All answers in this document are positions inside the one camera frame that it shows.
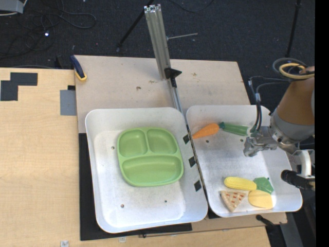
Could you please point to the green divided plate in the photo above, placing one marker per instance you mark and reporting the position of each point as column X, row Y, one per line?
column 150, row 161

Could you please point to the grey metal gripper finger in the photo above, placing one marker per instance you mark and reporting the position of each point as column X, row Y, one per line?
column 257, row 150
column 247, row 145

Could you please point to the pizza slice toy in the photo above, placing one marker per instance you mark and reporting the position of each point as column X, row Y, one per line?
column 232, row 201

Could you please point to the yellow corn cob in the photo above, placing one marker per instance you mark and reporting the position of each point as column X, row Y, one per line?
column 239, row 183

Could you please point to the white plastic tray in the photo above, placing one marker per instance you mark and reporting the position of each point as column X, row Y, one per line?
column 226, row 161
column 144, row 210

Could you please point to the orange carrot with green top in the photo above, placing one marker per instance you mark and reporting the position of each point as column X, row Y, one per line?
column 208, row 130

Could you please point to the yellow oval toy food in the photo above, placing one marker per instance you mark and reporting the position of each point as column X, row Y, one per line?
column 260, row 199

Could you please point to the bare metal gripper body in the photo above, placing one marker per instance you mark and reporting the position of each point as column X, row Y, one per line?
column 267, row 139

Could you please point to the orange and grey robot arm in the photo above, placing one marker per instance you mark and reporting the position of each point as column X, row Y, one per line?
column 295, row 104

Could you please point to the black cylinder on white bracket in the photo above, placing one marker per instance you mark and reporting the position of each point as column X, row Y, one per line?
column 295, row 179

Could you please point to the green leaf-shaped toy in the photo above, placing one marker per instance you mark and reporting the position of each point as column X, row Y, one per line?
column 264, row 185

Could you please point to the pale wood board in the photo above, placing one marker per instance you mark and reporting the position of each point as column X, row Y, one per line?
column 123, row 86

